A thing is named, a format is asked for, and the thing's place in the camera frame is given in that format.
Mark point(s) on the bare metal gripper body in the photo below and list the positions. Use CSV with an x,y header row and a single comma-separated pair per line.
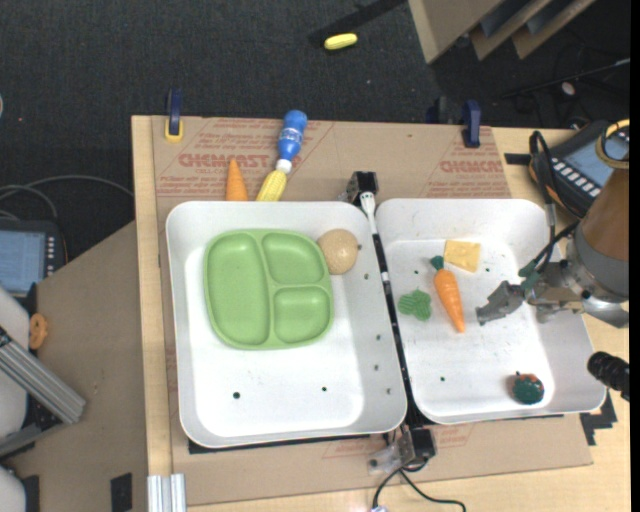
x,y
557,285

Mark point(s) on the white plastic tray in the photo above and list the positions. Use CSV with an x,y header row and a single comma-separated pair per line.
x,y
280,390
480,360

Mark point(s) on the yellow oblong toy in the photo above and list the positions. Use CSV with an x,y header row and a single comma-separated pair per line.
x,y
341,41

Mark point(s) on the green divided plate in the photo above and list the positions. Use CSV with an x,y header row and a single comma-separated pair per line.
x,y
235,290

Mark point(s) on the orange carrot with green top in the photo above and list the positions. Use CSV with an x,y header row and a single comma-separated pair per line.
x,y
448,295

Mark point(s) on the thin black and white rod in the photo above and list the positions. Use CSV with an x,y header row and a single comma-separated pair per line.
x,y
387,285

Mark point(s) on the blue bottle with white neck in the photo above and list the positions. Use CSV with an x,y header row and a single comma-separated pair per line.
x,y
291,140

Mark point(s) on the brown cardboard board red print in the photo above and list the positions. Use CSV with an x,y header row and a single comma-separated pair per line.
x,y
400,160

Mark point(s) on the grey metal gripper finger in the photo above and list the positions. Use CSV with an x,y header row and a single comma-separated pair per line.
x,y
555,311
500,302

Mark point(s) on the yellow corn cob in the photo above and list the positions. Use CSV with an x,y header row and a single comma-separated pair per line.
x,y
272,186

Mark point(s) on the yellow cheese wedge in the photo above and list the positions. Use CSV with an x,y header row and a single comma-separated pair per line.
x,y
462,255

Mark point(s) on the black cylinder on white bracket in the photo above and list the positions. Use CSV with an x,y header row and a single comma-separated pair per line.
x,y
610,370

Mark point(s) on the beige round bread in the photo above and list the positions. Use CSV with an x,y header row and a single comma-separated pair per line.
x,y
340,251

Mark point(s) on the green and orange round toy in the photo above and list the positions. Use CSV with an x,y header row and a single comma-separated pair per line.
x,y
527,389

